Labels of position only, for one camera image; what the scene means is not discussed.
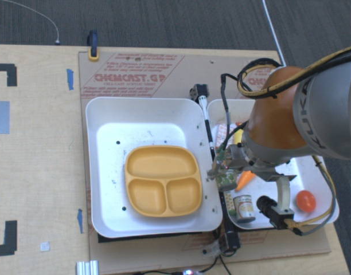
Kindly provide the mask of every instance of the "yellow divided plate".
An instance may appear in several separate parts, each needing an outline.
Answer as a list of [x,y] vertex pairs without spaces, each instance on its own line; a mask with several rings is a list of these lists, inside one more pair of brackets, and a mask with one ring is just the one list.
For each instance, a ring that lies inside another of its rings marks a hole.
[[183,147],[138,147],[127,155],[124,173],[130,203],[142,215],[187,215],[201,204],[200,169]]

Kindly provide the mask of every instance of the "wire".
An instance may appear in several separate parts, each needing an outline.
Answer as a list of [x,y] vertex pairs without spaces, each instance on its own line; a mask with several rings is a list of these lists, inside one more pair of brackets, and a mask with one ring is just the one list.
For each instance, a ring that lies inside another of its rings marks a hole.
[[222,265],[224,266],[225,270],[228,272],[229,275],[232,275],[232,273],[229,271],[228,267],[226,266],[226,264],[224,263],[224,260],[221,256],[219,256],[220,261],[222,263]]
[[247,74],[255,69],[259,68],[270,68],[271,70],[282,67],[280,63],[270,58],[259,58],[248,63],[238,74],[237,82],[241,83],[241,86],[245,88],[245,83],[243,78],[247,76]]
[[[323,166],[322,162],[318,159],[317,156],[312,156],[312,158],[315,161],[316,166],[319,168],[319,170],[320,170],[324,180],[326,181],[327,185],[329,186],[329,189],[331,191],[332,199],[331,199],[330,207],[323,214],[321,214],[321,215],[319,215],[319,216],[317,216],[317,217],[315,217],[313,219],[305,220],[305,221],[302,221],[302,222],[295,222],[292,219],[285,219],[284,220],[284,222],[286,223],[287,227],[289,229],[293,229],[293,232],[295,234],[297,234],[297,235],[300,235],[300,236],[311,234],[311,233],[317,231],[318,229],[322,228],[331,219],[331,217],[333,216],[333,214],[335,212],[335,209],[336,209],[336,189],[335,189],[335,185],[334,185],[334,182],[332,180],[332,177],[330,176],[330,174],[327,171],[326,167]],[[323,217],[326,217],[326,216],[327,216],[327,218],[322,223],[320,223],[318,226],[316,226],[315,228],[313,228],[311,230],[302,232],[301,230],[298,229],[299,227],[302,227],[304,225],[308,225],[308,224],[311,224],[313,222],[316,222],[316,221],[318,221],[318,220],[320,220],[320,219],[322,219]]]
[[221,253],[221,255],[224,256],[224,257],[233,257],[233,256],[235,255],[236,252],[237,252],[237,250],[235,249],[235,250],[232,251],[230,254]]
[[[220,76],[221,79],[221,88],[220,88],[220,93],[221,93],[221,99],[223,100],[223,104],[224,104],[224,109],[226,111],[226,113],[229,112],[229,108],[228,108],[228,103],[227,103],[227,98],[225,97],[225,86],[227,84],[227,77],[230,77],[231,79],[237,81],[237,83],[239,82],[239,79],[237,77],[235,77],[232,74],[229,73],[223,73]],[[244,89],[246,89],[247,91],[252,91],[252,89],[245,83],[245,82],[241,82],[241,85],[244,87]]]
[[215,240],[220,238],[220,234],[221,234],[221,225],[219,225],[219,227],[215,230],[212,231]]
[[299,71],[298,73],[296,73],[295,75],[289,77],[288,79],[273,85],[271,87],[268,87],[266,89],[261,89],[259,91],[248,91],[245,89],[245,86],[243,84],[243,79],[246,77],[246,75],[248,74],[248,72],[257,69],[257,68],[265,68],[266,67],[266,63],[264,63],[263,60],[260,60],[260,64],[259,64],[259,60],[255,61],[254,66],[251,66],[250,68],[248,68],[249,65],[246,66],[246,68],[243,69],[243,73],[239,73],[238,75],[238,90],[239,92],[245,96],[248,97],[250,99],[262,99],[262,98],[266,98],[266,97],[271,97],[271,96],[276,96],[276,94],[281,93],[283,91],[285,91],[286,89],[290,88],[291,86],[315,75],[318,72],[322,72],[324,70],[327,70],[331,67],[346,63],[351,61],[351,47],[342,49],[340,51],[337,51],[335,53],[332,53],[318,61],[316,61],[315,63],[311,64],[310,66],[308,66],[307,68]]
[[225,97],[225,86],[227,84],[227,76],[233,78],[234,76],[229,74],[229,73],[223,73],[220,78],[221,78],[221,88],[220,88],[220,93],[221,93],[221,99],[223,101],[224,105],[224,110],[225,110],[225,117],[226,117],[226,122],[227,122],[227,136],[229,135],[229,130],[231,127],[231,122],[230,122],[230,117],[229,117],[229,107],[228,107],[228,102],[227,98]]
[[213,268],[213,267],[215,266],[215,264],[216,264],[218,258],[219,258],[219,257],[216,257],[215,260],[214,260],[214,262],[213,262],[210,266],[208,266],[207,268],[205,268],[205,269],[203,269],[203,270],[201,270],[201,271],[199,271],[199,272],[205,273],[205,272],[211,270],[211,268]]
[[268,10],[267,10],[267,6],[266,6],[266,3],[265,3],[265,0],[262,0],[262,4],[263,4],[263,8],[264,8],[265,13],[266,13],[268,24],[270,25],[270,29],[272,31],[272,36],[274,37],[274,40],[275,40],[276,47],[278,48],[280,60],[281,60],[281,62],[283,64],[283,66],[286,66],[285,60],[284,60],[284,56],[283,56],[283,53],[281,52],[279,41],[278,41],[278,38],[277,38],[277,36],[275,34],[274,26],[272,25],[272,22],[271,22],[270,15],[269,15]]
[[146,272],[137,272],[133,275],[145,275],[145,274],[149,274],[149,273],[159,273],[159,274],[167,274],[167,275],[178,275],[181,274],[183,275],[183,272],[163,272],[163,271],[156,271],[156,270],[152,270],[152,271],[146,271]]
[[35,10],[35,9],[32,9],[30,7],[27,7],[26,5],[23,5],[23,4],[20,4],[20,3],[17,3],[17,2],[14,2],[14,1],[11,1],[11,0],[0,0],[0,1],[3,1],[3,2],[8,2],[8,3],[12,3],[12,4],[15,4],[15,5],[18,5],[18,6],[21,6],[21,7],[24,7],[26,9],[29,9],[41,16],[43,16],[44,18],[48,19],[52,24],[53,26],[56,28],[56,32],[57,32],[57,39],[56,39],[56,44],[59,45],[60,44],[60,32],[59,32],[59,29],[57,27],[57,25],[46,15],[44,15],[43,13],[40,13],[39,11]]
[[231,133],[227,134],[227,137],[225,138],[225,140],[223,141],[222,145],[223,145],[223,150],[225,150],[227,148],[228,145],[228,141],[229,139],[234,135],[234,133],[236,133],[238,130],[240,129],[244,129],[244,127],[247,125],[248,121],[245,121],[241,124],[239,124],[235,129],[233,129],[233,131]]

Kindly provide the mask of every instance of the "wooden table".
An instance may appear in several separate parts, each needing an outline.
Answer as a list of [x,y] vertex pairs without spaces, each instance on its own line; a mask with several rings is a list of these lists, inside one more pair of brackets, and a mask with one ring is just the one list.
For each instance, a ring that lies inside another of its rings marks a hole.
[[[245,50],[101,48],[112,52],[267,57]],[[0,256],[0,274],[75,274],[89,261],[81,120],[79,46],[0,45],[0,63],[15,64],[17,87],[0,72],[0,101],[8,101],[9,133],[0,134],[0,245],[5,221],[17,221],[17,251]],[[68,88],[67,69],[73,71]],[[82,211],[83,229],[77,215]],[[349,274],[333,224],[331,252],[228,264],[232,274]],[[50,250],[42,252],[41,243]],[[216,265],[207,274],[226,274]]]

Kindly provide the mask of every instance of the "canned food can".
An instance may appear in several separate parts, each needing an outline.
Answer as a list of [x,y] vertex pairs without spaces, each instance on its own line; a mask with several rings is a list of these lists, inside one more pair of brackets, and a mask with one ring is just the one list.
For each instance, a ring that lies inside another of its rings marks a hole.
[[248,223],[256,219],[252,197],[250,195],[240,195],[233,198],[237,223]]

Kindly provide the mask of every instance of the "white tray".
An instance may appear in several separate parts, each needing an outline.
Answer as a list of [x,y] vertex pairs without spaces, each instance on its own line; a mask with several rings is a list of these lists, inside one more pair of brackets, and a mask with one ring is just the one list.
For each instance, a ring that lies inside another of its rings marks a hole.
[[[229,112],[231,114],[231,123],[241,123],[248,120],[254,102],[254,100],[227,100]],[[225,110],[222,100],[218,99],[210,102],[208,105],[208,114],[213,139],[215,140],[218,125],[226,123]],[[323,214],[330,207],[332,200],[331,191],[319,169],[315,166],[311,156],[293,158],[289,164],[280,165],[276,168],[276,170],[278,173],[283,173],[285,175],[296,175],[296,177],[290,182],[290,209],[295,212],[295,221],[300,222],[315,218]],[[317,205],[315,210],[311,213],[304,213],[300,211],[295,204],[295,196],[303,189],[311,191],[316,198]],[[252,204],[256,219],[249,223],[237,223],[236,216],[229,215],[231,221],[237,227],[245,230],[273,228],[269,222],[269,219],[259,212],[256,202],[262,195],[266,195],[275,201],[278,201],[278,191],[275,182],[265,182],[263,179],[255,177],[240,191],[232,190],[225,193],[226,196],[228,194],[230,194],[231,198],[245,194],[251,195],[252,197]],[[338,218],[338,215],[339,207],[336,201],[336,209],[333,216],[330,218],[329,223],[334,222]],[[319,224],[323,220],[324,219],[321,219],[315,223],[312,223],[312,225]]]
[[[97,97],[86,107],[92,223],[108,238],[194,233],[216,229],[223,213],[201,107],[188,99]],[[134,148],[149,145],[187,148],[197,159],[201,206],[180,217],[146,217],[131,207],[124,163]]]

